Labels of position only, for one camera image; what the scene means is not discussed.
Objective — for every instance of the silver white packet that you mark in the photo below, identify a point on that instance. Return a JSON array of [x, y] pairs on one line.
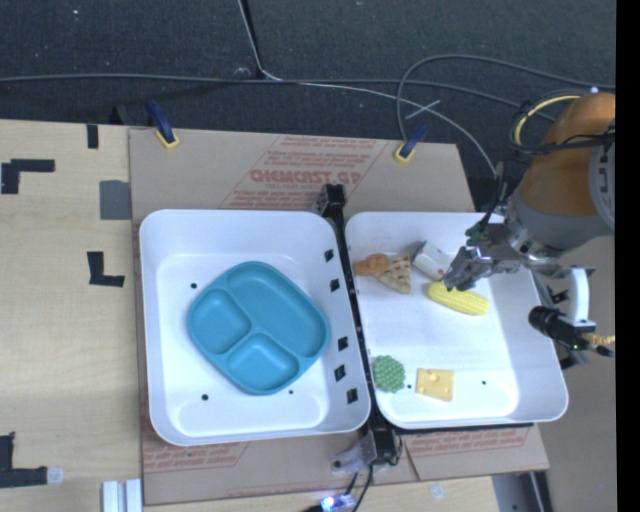
[[431, 261]]

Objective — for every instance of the white plastic tray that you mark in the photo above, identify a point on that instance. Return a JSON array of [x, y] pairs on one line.
[[450, 345], [175, 320]]

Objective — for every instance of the green grapes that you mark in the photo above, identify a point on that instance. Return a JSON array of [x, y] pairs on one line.
[[389, 373]]

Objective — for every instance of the yellow cheese slice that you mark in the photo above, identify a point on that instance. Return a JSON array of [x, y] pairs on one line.
[[435, 384]]

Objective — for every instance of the thin black rod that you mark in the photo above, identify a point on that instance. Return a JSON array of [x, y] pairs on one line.
[[356, 320]]

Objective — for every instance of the brown cardboard board red print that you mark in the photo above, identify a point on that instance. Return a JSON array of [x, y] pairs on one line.
[[305, 170]]

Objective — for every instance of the black cylinder on white bracket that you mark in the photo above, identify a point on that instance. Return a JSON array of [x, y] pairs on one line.
[[565, 315]]

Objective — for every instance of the blue divided plate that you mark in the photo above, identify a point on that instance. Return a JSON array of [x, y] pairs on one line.
[[257, 327]]

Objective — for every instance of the tan pizza slice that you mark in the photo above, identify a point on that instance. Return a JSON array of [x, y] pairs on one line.
[[397, 275]]

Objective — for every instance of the yellow corn cob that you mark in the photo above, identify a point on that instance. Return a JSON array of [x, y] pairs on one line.
[[462, 300]]

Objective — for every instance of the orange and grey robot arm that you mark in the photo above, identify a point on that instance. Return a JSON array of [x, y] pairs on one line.
[[565, 180]]

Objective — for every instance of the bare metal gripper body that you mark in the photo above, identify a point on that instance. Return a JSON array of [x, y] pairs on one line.
[[505, 254]]

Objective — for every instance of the orange croissant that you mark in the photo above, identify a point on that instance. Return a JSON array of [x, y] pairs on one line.
[[371, 264]]

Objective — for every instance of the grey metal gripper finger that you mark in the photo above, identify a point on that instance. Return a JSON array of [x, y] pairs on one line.
[[454, 272], [473, 277]]

